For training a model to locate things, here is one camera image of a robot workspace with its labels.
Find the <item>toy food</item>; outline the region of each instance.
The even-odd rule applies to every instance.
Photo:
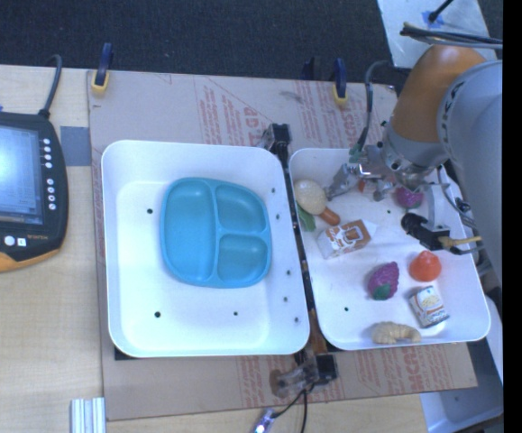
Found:
[[[298,180],[294,184],[297,203],[311,215],[321,217],[331,226],[338,225],[341,218],[326,206],[325,190],[316,181]]]
[[[407,188],[399,186],[395,191],[397,203],[404,208],[417,208],[423,202],[422,192],[413,192]]]
[[[428,250],[424,250],[408,266],[408,273],[413,279],[429,282],[435,280],[441,274],[442,269],[439,257]]]
[[[432,285],[415,290],[408,298],[408,302],[418,317],[421,327],[436,326],[449,318],[441,298]]]
[[[331,226],[316,238],[316,244],[323,257],[335,257],[343,253],[362,249],[369,243],[377,226],[356,220],[340,226]]]
[[[414,327],[392,321],[375,324],[375,328],[372,330],[372,341],[381,345],[394,345],[397,340],[403,338],[410,339],[412,343],[418,343],[421,341],[421,334]]]
[[[367,290],[373,299],[385,300],[390,299],[398,287],[398,265],[397,262],[384,264],[375,271],[369,282]]]
[[[315,217],[308,213],[306,210],[303,210],[303,208],[298,203],[297,214],[298,221],[300,221],[300,224],[305,231],[312,233],[316,230]]]

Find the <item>black carpet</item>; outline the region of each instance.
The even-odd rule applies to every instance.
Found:
[[[502,39],[503,0],[478,1]],[[377,0],[0,0],[0,64],[95,69],[107,41],[122,70],[298,78],[318,56],[362,82],[390,60]]]

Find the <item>wooden table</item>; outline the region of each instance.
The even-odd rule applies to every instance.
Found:
[[[85,69],[64,69],[50,120],[88,127]],[[54,68],[0,65],[0,105],[35,114],[50,91]],[[0,274],[0,431],[68,432],[73,399],[103,396],[96,286],[95,231],[89,166],[69,166],[66,241],[46,262]],[[261,411],[233,410],[107,422],[111,433],[246,432]],[[294,406],[271,432],[300,430]],[[306,433],[426,432],[416,394],[308,407]]]

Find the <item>metal clamp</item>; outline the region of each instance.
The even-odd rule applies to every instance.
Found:
[[[339,106],[344,106],[349,99],[347,94],[347,69],[341,58],[334,60],[333,98]]]
[[[105,433],[105,399],[70,402],[70,433]]]
[[[113,62],[113,44],[105,43],[100,55],[100,63],[98,70],[95,71],[95,75],[92,77],[91,87],[97,93],[103,93],[108,87],[108,78],[110,66]]]

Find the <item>cardboard sheet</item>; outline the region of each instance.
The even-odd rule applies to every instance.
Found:
[[[288,404],[292,396],[273,394],[270,377],[296,367],[293,355],[132,359],[115,351],[107,327],[100,159],[108,144],[123,139],[254,146],[272,123],[289,125],[291,155],[303,147],[349,148],[365,124],[364,85],[348,85],[349,100],[340,108],[330,82],[115,71],[98,94],[90,88],[93,74],[88,72],[87,91],[107,419]],[[374,86],[367,143],[381,138],[380,124],[389,120],[396,100],[392,88]],[[466,344],[334,352],[334,357],[339,377],[311,393],[309,402],[477,383]]]

